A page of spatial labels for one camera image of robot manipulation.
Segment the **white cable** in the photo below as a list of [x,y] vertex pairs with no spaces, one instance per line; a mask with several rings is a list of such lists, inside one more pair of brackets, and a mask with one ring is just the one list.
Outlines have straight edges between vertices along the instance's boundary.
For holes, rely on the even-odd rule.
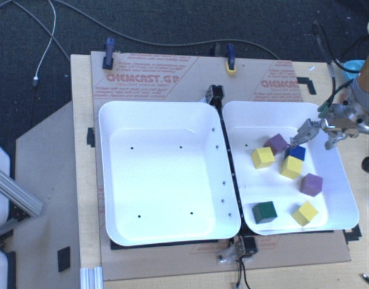
[[[53,30],[52,30],[52,35],[54,36],[54,32],[55,32],[55,30],[56,30],[56,20],[57,20],[57,15],[56,15],[56,10],[55,10],[55,8],[54,8],[54,5],[53,5],[52,1],[48,0],[48,2],[49,2],[49,4],[50,4],[50,5],[51,5],[51,7],[52,7],[53,15],[54,15],[54,20],[53,20]],[[41,57],[41,60],[40,60],[40,62],[39,62],[39,65],[37,66],[36,74],[34,75],[34,78],[33,78],[33,86],[36,86],[36,85],[37,85],[37,81],[39,80],[38,75],[39,75],[40,66],[41,66],[41,64],[43,63],[43,60],[44,60],[44,58],[45,58],[46,53],[47,53],[47,52],[48,52],[48,50],[49,50],[49,47],[51,46],[51,43],[52,43],[52,38],[49,40],[49,43],[48,43],[48,45],[47,45],[47,47],[46,47],[46,49],[45,49],[45,51],[44,51],[44,53],[43,53],[43,55],[42,55],[42,57]]]

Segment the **black cable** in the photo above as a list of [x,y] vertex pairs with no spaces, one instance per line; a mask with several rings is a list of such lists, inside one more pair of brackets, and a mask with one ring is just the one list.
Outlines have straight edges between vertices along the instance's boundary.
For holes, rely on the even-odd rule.
[[[12,3],[12,2],[15,2],[15,1],[19,1],[19,0],[7,0],[7,1],[3,2],[2,4],[0,4],[0,9],[2,9],[6,5],[8,5],[8,4]],[[64,5],[64,6],[68,7],[68,8],[70,8],[70,9],[72,9],[73,11],[79,13],[80,15],[83,15],[87,19],[93,21],[97,25],[99,25],[102,28],[108,30],[109,32],[112,32],[113,34],[116,34],[118,36],[121,36],[124,39],[132,40],[134,42],[142,43],[142,44],[145,44],[145,45],[157,46],[157,47],[178,48],[178,47],[188,47],[188,46],[197,46],[197,45],[208,45],[208,44],[220,43],[220,42],[244,43],[244,44],[248,44],[248,45],[251,45],[251,46],[255,46],[257,48],[260,48],[263,51],[268,52],[270,55],[272,55],[277,60],[280,60],[280,58],[275,53],[273,53],[271,50],[269,50],[269,49],[267,49],[267,48],[265,48],[265,47],[263,47],[263,46],[261,46],[259,44],[256,44],[254,42],[250,42],[250,41],[247,41],[247,40],[240,40],[240,39],[217,39],[217,40],[208,40],[208,41],[193,42],[193,43],[183,43],[183,44],[163,44],[163,43],[155,43],[155,42],[149,42],[149,41],[145,41],[145,40],[136,39],[135,37],[128,36],[128,35],[126,35],[124,33],[118,32],[118,31],[116,31],[116,30],[114,30],[114,29],[106,26],[104,23],[96,20],[95,18],[89,16],[88,14],[86,14],[83,11],[79,10],[78,8],[76,8],[76,7],[70,5],[70,4],[68,4],[68,3],[66,3],[66,2],[64,2],[62,0],[50,0],[50,1],[54,1],[54,2],[60,3],[61,5]],[[41,25],[41,26],[49,34],[49,30],[46,29],[45,26],[43,26],[43,25]]]
[[34,98],[35,98],[35,94],[36,94],[36,87],[33,87],[33,96],[32,96],[32,104],[31,104],[31,110],[30,110],[30,124],[29,124],[29,129],[32,128],[33,125],[33,109],[34,109]]
[[340,55],[339,60],[343,60],[344,56],[348,53],[348,51],[351,50],[351,48],[355,48],[354,49],[354,59],[357,60],[357,52],[358,52],[358,47],[359,45],[368,37],[369,35],[366,33],[364,36],[361,36],[360,38],[358,38],[355,42],[353,42],[348,48],[346,48],[343,53]]
[[58,46],[58,48],[62,51],[62,53],[64,54],[64,56],[70,62],[70,58],[69,58],[68,54],[66,53],[66,51],[64,50],[64,48],[61,46],[61,44],[58,42],[58,40],[54,37],[54,35],[48,30],[48,28],[45,27],[45,25],[40,21],[40,19],[38,19],[35,15],[33,15],[25,7],[23,7],[22,5],[18,4],[15,1],[16,0],[7,0],[7,1],[5,1],[4,3],[0,4],[0,9],[2,7],[4,7],[5,5],[9,4],[9,3],[14,3],[16,6],[18,6],[19,8],[21,8],[21,10],[23,10],[26,14],[28,14],[29,16],[31,16],[50,35],[50,37],[52,38],[52,40],[56,43],[56,45]]
[[331,47],[330,47],[330,44],[329,44],[329,41],[327,39],[327,35],[326,35],[326,32],[325,30],[323,29],[323,27],[321,26],[321,24],[319,23],[319,21],[315,20],[314,23],[313,23],[313,26],[312,26],[312,32],[313,34],[315,35],[315,37],[317,38],[317,42],[318,42],[318,46],[320,48],[320,51],[322,52],[322,54],[324,55],[324,58],[326,58],[326,54],[325,54],[325,51],[324,51],[324,48],[323,48],[323,45],[322,45],[322,42],[321,42],[321,38],[320,38],[320,34],[323,36],[323,39],[324,39],[324,42],[326,44],[326,47],[327,47],[327,50],[329,51],[329,54],[330,54],[330,58],[332,59],[332,61],[342,70],[344,70],[345,72],[348,72],[348,73],[359,73],[359,70],[350,70],[350,69],[347,69],[346,67],[344,67],[341,62],[334,57],[334,54],[331,50]]
[[329,106],[331,106],[331,104],[333,103],[333,101],[334,101],[334,97],[335,97],[335,95],[339,92],[339,91],[341,91],[343,88],[347,88],[351,83],[353,82],[353,79],[351,79],[351,80],[348,80],[348,81],[346,81],[344,84],[341,84],[330,96],[329,96],[329,98],[327,99],[327,106],[329,107]]
[[334,69],[333,69],[333,66],[331,64],[327,65],[327,69],[329,70],[329,75],[331,77],[331,82],[332,82],[332,92],[331,93],[334,93],[334,91],[336,89],[336,79],[335,79]]
[[249,283],[247,282],[246,267],[244,266],[244,263],[243,263],[243,256],[240,257],[239,260],[240,260],[240,264],[241,264],[241,266],[243,268],[244,283],[246,284],[247,289],[250,289]]
[[236,262],[237,262],[237,266],[238,266],[238,281],[235,284],[235,287],[239,288],[240,282],[241,282],[241,279],[242,279],[242,265],[240,264],[240,260],[236,260]]

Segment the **foam block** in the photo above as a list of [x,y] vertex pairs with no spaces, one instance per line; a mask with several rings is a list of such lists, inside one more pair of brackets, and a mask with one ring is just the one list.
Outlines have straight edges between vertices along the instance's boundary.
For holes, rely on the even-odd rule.
[[300,224],[302,227],[307,225],[311,220],[318,214],[318,211],[306,201],[298,209],[292,213],[292,217]]
[[269,223],[274,220],[278,215],[276,215],[274,203],[272,201],[260,202],[252,208],[252,213],[254,214],[255,222]]
[[266,168],[275,162],[271,148],[259,148],[251,153],[251,159],[256,169]]
[[263,147],[270,147],[271,151],[273,151],[273,154],[277,155],[288,147],[288,143],[280,134],[276,134],[274,137],[271,137],[269,140],[267,140]]
[[311,173],[303,177],[300,183],[300,192],[309,196],[316,196],[322,191],[323,178]]
[[300,172],[302,171],[302,164],[303,161],[301,161],[300,159],[288,156],[282,162],[281,175],[286,176],[290,179],[295,179],[300,175]]
[[292,157],[300,159],[301,161],[304,161],[305,154],[306,154],[306,148],[301,147],[301,146],[296,146],[294,149],[292,149],[291,147],[288,147],[285,150],[285,158],[288,156],[292,156]]

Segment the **green cube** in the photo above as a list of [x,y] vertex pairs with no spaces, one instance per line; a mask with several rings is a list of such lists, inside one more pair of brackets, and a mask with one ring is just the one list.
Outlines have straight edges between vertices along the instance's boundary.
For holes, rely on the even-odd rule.
[[272,222],[276,215],[274,203],[272,201],[260,202],[252,208],[255,222],[257,224]]

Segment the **blue clamp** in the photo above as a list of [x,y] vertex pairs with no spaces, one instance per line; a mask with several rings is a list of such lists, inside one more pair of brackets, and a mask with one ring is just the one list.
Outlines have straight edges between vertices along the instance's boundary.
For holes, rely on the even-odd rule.
[[104,47],[105,57],[102,62],[102,68],[106,70],[111,70],[113,67],[113,52],[114,52],[114,39],[111,37],[107,38],[107,43]]
[[237,68],[235,67],[235,49],[231,44],[227,45],[227,58],[226,71],[228,74],[233,74]]

